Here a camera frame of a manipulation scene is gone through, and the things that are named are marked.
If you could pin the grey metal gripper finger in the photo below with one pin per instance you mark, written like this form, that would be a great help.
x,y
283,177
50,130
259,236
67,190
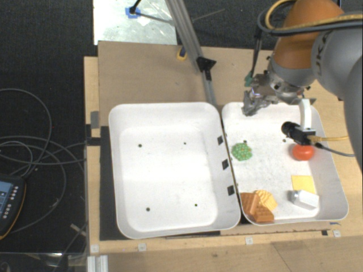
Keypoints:
x,y
263,103
248,107

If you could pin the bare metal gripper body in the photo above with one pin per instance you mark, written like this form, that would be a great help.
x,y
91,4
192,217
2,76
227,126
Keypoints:
x,y
270,88

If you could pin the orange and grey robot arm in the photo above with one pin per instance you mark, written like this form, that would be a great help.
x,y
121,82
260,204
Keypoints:
x,y
326,55

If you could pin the green grapes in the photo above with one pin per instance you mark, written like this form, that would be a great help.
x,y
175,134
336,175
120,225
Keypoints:
x,y
242,152

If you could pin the orange tomato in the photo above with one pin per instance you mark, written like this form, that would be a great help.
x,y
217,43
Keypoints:
x,y
303,153

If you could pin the white plastic tray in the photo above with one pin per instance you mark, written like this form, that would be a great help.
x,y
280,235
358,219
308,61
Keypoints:
x,y
272,174
170,174

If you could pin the yellow cheese slice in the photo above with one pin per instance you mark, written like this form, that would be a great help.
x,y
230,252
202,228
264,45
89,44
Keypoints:
x,y
303,183

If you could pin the yellow waffle biscuit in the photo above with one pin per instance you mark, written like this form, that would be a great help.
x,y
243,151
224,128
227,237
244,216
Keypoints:
x,y
268,198

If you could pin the brown cardboard board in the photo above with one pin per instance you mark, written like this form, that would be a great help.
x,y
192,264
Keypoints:
x,y
153,75

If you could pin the orange waffle biscuit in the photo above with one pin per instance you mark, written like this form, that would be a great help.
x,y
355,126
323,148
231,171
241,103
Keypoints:
x,y
255,210

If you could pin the white and silver carton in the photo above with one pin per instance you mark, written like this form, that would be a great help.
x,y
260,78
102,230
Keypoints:
x,y
304,200

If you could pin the black cylinder on white bracket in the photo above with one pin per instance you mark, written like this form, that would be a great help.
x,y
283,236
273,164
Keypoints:
x,y
297,132

